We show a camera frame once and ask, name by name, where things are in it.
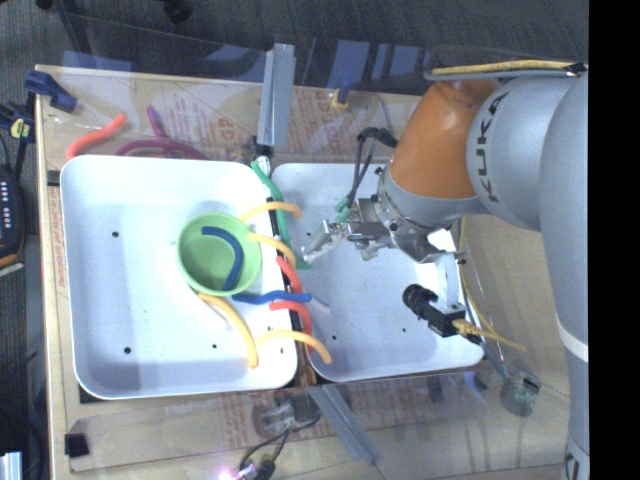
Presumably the yellow rope piece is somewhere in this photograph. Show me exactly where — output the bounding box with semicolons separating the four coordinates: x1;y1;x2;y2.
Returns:
238;201;303;222
198;292;260;370
246;232;298;270
255;328;333;366

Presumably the green bowl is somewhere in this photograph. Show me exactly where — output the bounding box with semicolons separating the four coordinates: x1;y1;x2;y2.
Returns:
176;211;264;298

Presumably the blue rope piece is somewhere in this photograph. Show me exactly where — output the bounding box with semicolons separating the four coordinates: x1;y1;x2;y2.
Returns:
200;225;246;292
231;289;313;306

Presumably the purple rope piece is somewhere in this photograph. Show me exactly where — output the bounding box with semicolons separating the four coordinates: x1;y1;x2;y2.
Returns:
115;105;209;161

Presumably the green rope piece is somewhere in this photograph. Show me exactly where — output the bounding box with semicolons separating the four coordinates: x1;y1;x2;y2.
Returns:
249;159;314;271

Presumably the orange rope piece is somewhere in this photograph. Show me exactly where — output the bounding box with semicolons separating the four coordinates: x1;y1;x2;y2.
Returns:
65;113;128;161

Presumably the red rope piece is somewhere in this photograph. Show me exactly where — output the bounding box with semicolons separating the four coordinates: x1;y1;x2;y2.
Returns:
275;255;305;295
269;299;315;355

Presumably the brown cardboard board red print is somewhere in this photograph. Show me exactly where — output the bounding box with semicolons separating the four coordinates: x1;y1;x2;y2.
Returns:
34;65;572;474

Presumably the white plastic tray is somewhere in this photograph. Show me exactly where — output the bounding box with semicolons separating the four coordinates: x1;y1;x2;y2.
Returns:
269;162;487;384
59;154;300;401

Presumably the black cylinder on white bracket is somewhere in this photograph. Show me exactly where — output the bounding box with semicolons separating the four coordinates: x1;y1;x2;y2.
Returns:
402;255;469;340

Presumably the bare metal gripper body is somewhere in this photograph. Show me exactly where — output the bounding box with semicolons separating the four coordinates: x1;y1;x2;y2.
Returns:
347;197;464;265

